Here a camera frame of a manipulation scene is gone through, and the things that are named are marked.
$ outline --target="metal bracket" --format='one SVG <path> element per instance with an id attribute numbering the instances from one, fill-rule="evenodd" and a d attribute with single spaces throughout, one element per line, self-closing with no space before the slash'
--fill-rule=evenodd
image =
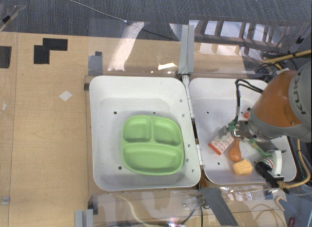
<path id="1" fill-rule="evenodd" d="M 75 227 L 94 227 L 93 210 L 76 210 Z"/>
<path id="2" fill-rule="evenodd" d="M 194 26 L 183 25 L 178 74 L 190 74 L 194 70 L 194 38 Z"/>

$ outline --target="yellow cable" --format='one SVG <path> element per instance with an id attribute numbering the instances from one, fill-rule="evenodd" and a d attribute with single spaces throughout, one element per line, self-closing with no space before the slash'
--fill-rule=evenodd
<path id="1" fill-rule="evenodd" d="M 306 179 L 304 179 L 303 181 L 301 182 L 298 182 L 298 183 L 294 183 L 294 184 L 287 184 L 283 181 L 277 181 L 277 184 L 278 186 L 281 188 L 281 189 L 289 189 L 289 188 L 294 188 L 294 187 L 298 187 L 298 186 L 301 186 L 301 185 L 304 185 L 305 183 L 307 183 L 310 178 L 311 178 L 311 174 L 310 174 L 310 171 L 306 165 L 306 163 L 304 162 L 303 158 L 302 158 L 302 154 L 301 154 L 301 147 L 300 147 L 300 140 L 298 139 L 297 140 L 297 149 L 298 149 L 298 155 L 299 155 L 299 160 L 300 162 L 302 163 L 302 166 L 307 174 L 307 177 Z"/>
<path id="2" fill-rule="evenodd" d="M 298 53 L 294 53 L 294 54 L 288 54 L 288 55 L 278 57 L 278 58 L 274 58 L 274 59 L 270 59 L 270 60 L 263 60 L 263 63 L 275 63 L 275 62 L 279 62 L 279 61 L 285 61 L 285 60 L 289 60 L 293 57 L 300 57 L 300 56 L 304 56 L 304 55 L 307 55 L 310 53 L 311 53 L 311 50 L 298 52 Z"/>

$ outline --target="brown toy vegetable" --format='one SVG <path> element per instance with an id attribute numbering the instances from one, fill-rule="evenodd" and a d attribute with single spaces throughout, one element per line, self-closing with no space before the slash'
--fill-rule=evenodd
<path id="1" fill-rule="evenodd" d="M 234 139 L 234 144 L 230 147 L 228 152 L 229 159 L 238 162 L 241 160 L 242 155 L 239 149 L 239 140 L 237 138 Z"/>

